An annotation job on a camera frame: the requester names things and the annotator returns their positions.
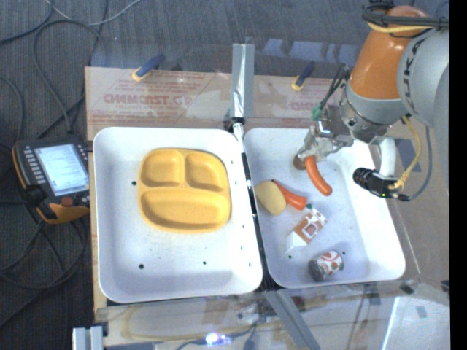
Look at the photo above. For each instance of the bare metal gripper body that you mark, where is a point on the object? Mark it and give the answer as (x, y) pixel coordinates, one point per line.
(343, 124)

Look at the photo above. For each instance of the pale yellow bread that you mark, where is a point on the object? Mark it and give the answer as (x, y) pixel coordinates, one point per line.
(270, 198)

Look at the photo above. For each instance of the black cylinder on white bracket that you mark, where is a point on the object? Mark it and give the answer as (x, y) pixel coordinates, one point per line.
(376, 182)

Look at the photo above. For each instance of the orange sausage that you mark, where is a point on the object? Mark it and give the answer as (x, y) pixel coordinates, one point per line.
(318, 179)

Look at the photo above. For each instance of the brown cardboard board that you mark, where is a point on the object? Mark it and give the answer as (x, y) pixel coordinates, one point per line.
(153, 100)

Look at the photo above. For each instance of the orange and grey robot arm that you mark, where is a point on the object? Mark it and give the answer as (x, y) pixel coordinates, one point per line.
(379, 68)

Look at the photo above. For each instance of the white can with red print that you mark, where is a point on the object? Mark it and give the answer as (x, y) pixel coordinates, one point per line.
(326, 265)

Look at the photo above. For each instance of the white and orange carton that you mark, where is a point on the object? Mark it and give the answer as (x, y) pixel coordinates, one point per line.
(305, 232)

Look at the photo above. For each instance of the brown round biscuit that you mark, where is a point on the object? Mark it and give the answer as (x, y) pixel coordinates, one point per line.
(298, 164)

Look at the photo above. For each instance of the yellow divided plate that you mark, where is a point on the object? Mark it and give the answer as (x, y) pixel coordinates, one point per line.
(184, 190)

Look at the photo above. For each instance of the white plastic tray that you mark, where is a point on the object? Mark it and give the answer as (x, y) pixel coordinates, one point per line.
(171, 261)
(361, 239)

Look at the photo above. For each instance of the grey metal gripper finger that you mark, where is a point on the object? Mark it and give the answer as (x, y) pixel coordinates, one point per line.
(305, 145)
(325, 148)

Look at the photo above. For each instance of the orange carrot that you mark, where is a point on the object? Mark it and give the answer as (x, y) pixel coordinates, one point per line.
(292, 197)

